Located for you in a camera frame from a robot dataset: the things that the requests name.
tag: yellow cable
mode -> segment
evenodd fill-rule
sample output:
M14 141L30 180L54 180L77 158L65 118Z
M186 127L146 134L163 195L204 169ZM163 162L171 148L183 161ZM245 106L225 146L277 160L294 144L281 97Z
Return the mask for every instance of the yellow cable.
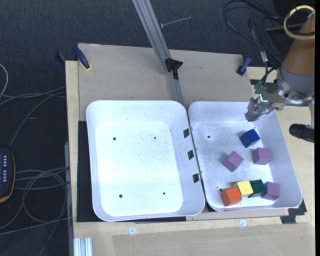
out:
M311 12L316 12L315 9L313 9L311 6L309 5L300 5L296 8L293 8L289 14L285 17L284 19L284 22L283 22L283 28L284 28L284 31L285 33L293 38L293 39L298 39L298 40L309 40L309 39L315 39L316 38L316 35L313 34L313 35L297 35L297 34L294 34L294 33L291 33L288 28L287 28L287 20L296 12L296 11L299 11L301 9L307 9Z

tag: white tray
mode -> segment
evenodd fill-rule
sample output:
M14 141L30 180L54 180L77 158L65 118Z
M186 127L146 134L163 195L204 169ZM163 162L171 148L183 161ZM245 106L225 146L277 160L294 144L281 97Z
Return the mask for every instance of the white tray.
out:
M175 101L98 100L86 109L92 203L109 222L192 216L205 196L186 109Z
M197 101L188 108L208 204L219 212L299 206L302 193L276 112L263 115L255 122L248 122L245 119L247 106L248 102ZM261 139L245 148L240 136L251 129L255 129ZM267 165L253 163L252 151L258 147L270 149L271 162ZM244 158L234 172L222 165L232 151ZM221 190L230 188L238 181L259 179L263 183L279 183L280 197L275 201L260 196L243 198L236 205L224 206Z

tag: blue block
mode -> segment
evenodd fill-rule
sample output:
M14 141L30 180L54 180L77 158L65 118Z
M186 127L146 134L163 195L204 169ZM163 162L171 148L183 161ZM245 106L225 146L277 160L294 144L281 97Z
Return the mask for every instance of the blue block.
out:
M240 140L245 148L255 144L258 140L260 140L259 135L255 131L255 129L251 129L246 131L241 135Z

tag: green block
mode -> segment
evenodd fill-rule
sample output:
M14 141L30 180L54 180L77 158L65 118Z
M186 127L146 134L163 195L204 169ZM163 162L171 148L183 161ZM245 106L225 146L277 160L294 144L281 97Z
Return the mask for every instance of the green block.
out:
M266 188L261 179L250 180L250 184L253 190L253 194L249 195L248 198L258 197L266 192Z

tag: block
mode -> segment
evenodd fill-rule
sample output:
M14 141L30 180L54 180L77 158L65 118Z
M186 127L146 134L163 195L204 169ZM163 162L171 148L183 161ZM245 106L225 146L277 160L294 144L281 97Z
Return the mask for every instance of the block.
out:
M253 194L249 195L248 198L259 197L266 192L266 188L261 179L250 180L250 185L253 190Z
M238 181L232 187L238 188L241 196L245 198L254 193L249 180Z
M221 199L224 206L232 206L239 203L242 200L242 197L237 187L231 187L222 191Z
M271 153L269 148L258 147L252 152L253 163L256 165L266 165L271 161Z
M262 194L262 198L274 201L280 197L280 184L268 181L264 187L266 192Z
M246 131L244 134L240 136L240 140L245 148L248 148L254 145L258 140L260 140L259 135L257 134L255 129L251 129Z
M241 164L241 162L244 159L235 151L232 151L232 153L227 157L226 160L223 161L223 165L231 172L233 172L235 169L238 168L238 166Z

